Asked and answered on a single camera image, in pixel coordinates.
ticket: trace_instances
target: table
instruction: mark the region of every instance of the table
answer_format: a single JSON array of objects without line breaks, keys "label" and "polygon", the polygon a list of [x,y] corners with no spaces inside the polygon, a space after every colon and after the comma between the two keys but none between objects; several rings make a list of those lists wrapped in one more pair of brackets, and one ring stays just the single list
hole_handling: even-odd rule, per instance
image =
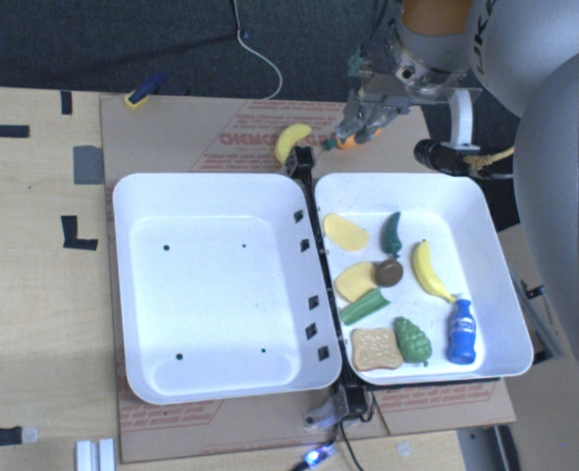
[{"label": "table", "polygon": [[[0,447],[0,470],[72,469],[75,442],[118,438],[104,186],[74,182],[74,147],[101,146],[99,93],[0,87],[0,428],[33,426],[38,442]],[[63,248],[77,216],[95,251]],[[365,469],[465,469],[455,431],[357,440]],[[311,447],[119,464],[119,469],[291,469]],[[354,469],[348,452],[320,469]]]}]

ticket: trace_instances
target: white cable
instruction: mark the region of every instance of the white cable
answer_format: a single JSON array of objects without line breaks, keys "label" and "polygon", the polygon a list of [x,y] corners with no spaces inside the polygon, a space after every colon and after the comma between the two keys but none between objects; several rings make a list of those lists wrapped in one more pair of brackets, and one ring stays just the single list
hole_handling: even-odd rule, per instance
[{"label": "white cable", "polygon": [[241,39],[241,22],[239,21],[239,12],[237,10],[237,0],[233,0],[233,9],[235,11],[235,19],[237,21],[237,42],[239,42],[239,45],[241,45],[241,47],[243,47],[250,54],[253,54],[257,58],[265,61],[276,72],[277,77],[279,78],[279,86],[277,87],[277,90],[275,90],[268,97],[263,98],[263,99],[272,99],[272,98],[276,97],[277,94],[279,94],[279,92],[281,92],[281,88],[283,87],[283,75],[281,74],[281,70],[279,70],[277,65],[275,65],[272,61],[270,61],[268,58],[266,58],[263,54],[255,51],[251,47],[248,47],[244,43],[244,41]]}]

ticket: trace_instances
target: robotic hand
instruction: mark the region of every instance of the robotic hand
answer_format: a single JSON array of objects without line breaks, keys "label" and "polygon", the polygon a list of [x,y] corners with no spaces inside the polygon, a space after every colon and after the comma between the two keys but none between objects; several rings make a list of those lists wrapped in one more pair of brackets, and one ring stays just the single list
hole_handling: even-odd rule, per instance
[{"label": "robotic hand", "polygon": [[412,105],[448,103],[450,141],[420,141],[416,159],[452,176],[496,178],[483,173],[471,144],[479,91],[459,82],[472,71],[520,118],[514,148],[491,157],[514,153],[520,222],[579,358],[579,0],[397,0],[386,46],[374,50],[388,3],[380,1],[349,61],[361,85],[349,94],[337,147],[373,139]]}]

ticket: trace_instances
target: tray with toy food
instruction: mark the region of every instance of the tray with toy food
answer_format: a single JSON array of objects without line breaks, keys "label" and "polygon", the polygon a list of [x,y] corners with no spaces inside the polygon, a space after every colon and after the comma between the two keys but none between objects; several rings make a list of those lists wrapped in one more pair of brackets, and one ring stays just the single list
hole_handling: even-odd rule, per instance
[{"label": "tray with toy food", "polygon": [[[317,213],[280,174],[140,173],[117,183],[126,374],[141,399],[322,389],[340,377],[343,354],[376,386],[529,367],[529,336],[476,184],[335,174],[313,197]],[[415,251],[423,239],[427,249]],[[431,268],[450,293],[470,295],[474,361],[448,360],[454,305],[419,284],[414,252],[425,278]]]}]

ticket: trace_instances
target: cardboard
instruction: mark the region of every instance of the cardboard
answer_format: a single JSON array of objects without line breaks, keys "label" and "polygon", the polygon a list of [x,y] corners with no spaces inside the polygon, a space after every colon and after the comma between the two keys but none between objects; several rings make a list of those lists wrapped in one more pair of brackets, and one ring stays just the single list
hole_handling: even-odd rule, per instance
[{"label": "cardboard", "polygon": [[[123,462],[319,444],[328,439],[327,431],[305,429],[302,414],[320,406],[329,390],[170,406],[144,403],[132,393],[124,367],[111,199],[117,181],[132,173],[279,172],[274,144],[278,134],[294,123],[313,129],[304,143],[314,148],[315,179],[338,171],[428,172],[413,159],[415,143],[429,138],[419,108],[397,118],[375,141],[351,150],[326,151],[320,143],[331,137],[342,108],[341,103],[326,102],[152,96],[132,111],[123,95],[101,96]],[[387,390],[377,392],[376,398],[380,410],[369,423],[350,426],[351,439],[514,420],[503,380]]]}]

